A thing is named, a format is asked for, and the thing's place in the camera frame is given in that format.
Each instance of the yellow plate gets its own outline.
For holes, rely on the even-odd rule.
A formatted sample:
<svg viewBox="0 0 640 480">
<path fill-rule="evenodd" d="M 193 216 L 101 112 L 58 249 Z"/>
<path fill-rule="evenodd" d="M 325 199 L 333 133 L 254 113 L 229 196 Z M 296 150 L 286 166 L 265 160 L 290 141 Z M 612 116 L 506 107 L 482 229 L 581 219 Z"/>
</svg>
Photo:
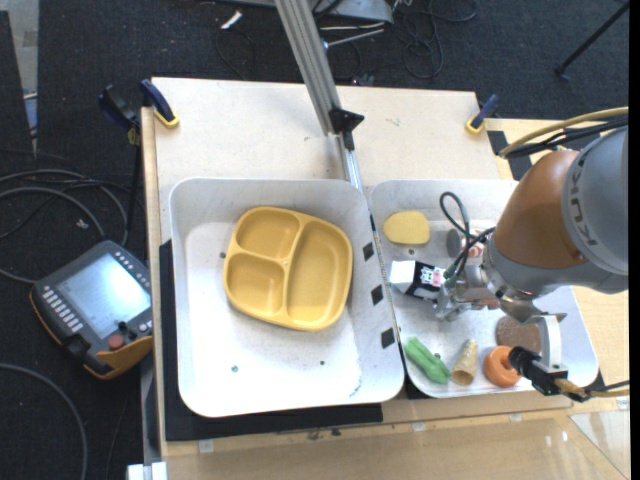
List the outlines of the yellow plate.
<svg viewBox="0 0 640 480">
<path fill-rule="evenodd" d="M 342 314 L 352 269 L 351 242 L 340 228 L 265 206 L 249 210 L 236 224 L 223 284 L 239 311 L 272 324 L 319 331 Z"/>
</svg>

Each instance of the wooden table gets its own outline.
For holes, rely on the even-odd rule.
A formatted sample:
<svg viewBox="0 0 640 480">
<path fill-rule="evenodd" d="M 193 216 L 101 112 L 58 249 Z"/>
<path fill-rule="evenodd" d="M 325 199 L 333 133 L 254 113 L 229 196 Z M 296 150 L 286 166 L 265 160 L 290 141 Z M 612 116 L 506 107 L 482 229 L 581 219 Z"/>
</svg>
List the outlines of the wooden table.
<svg viewBox="0 0 640 480">
<path fill-rule="evenodd" d="M 149 109 L 142 111 L 158 460 L 169 478 L 630 476 L 628 397 L 573 404 L 535 391 L 419 400 L 402 392 L 382 403 L 381 424 L 166 441 L 158 246 L 170 238 L 172 186 L 193 176 L 325 179 L 343 173 L 304 86 L 184 79 L 154 84 L 181 118 L 178 128 L 167 130 Z M 365 116 L 354 132 L 365 195 L 385 179 L 509 178 L 486 130 L 502 131 L 512 141 L 549 124 L 490 119 L 474 136 L 464 130 L 479 110 L 474 93 L 338 90 L 345 109 Z M 628 293 L 575 293 L 605 382 L 627 380 Z"/>
</svg>

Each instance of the toy donut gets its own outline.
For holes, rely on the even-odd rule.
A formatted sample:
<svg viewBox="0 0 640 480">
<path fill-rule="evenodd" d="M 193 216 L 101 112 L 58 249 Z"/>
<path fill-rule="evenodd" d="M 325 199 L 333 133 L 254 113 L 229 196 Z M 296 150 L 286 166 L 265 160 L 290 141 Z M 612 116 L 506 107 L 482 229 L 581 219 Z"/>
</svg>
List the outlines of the toy donut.
<svg viewBox="0 0 640 480">
<path fill-rule="evenodd" d="M 509 363 L 511 347 L 498 345 L 485 356 L 482 370 L 487 378 L 502 388 L 509 388 L 518 382 L 522 375 Z"/>
</svg>

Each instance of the brown cookie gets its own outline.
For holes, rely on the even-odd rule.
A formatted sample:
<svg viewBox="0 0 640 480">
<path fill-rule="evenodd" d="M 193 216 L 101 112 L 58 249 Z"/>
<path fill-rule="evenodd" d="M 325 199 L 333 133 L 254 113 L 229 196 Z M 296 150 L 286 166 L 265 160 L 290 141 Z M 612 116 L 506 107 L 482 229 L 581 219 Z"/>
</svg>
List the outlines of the brown cookie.
<svg viewBox="0 0 640 480">
<path fill-rule="evenodd" d="M 540 332 L 535 324 L 521 324 L 515 318 L 504 316 L 496 325 L 496 342 L 507 347 L 524 347 L 540 353 Z"/>
</svg>

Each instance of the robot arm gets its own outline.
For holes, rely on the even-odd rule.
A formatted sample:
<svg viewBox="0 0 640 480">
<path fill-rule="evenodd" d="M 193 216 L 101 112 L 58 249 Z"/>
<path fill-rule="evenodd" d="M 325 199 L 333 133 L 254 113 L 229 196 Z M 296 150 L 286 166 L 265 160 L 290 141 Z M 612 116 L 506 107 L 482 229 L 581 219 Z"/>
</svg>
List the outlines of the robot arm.
<svg viewBox="0 0 640 480">
<path fill-rule="evenodd" d="M 521 323 L 536 322 L 542 357 L 512 352 L 512 365 L 545 395 L 558 394 L 559 321 L 534 301 L 560 286 L 603 293 L 628 287 L 628 127 L 582 151 L 542 157 L 514 190 L 479 266 L 467 266 L 442 286 L 436 314 L 455 319 L 467 309 L 500 307 Z"/>
</svg>

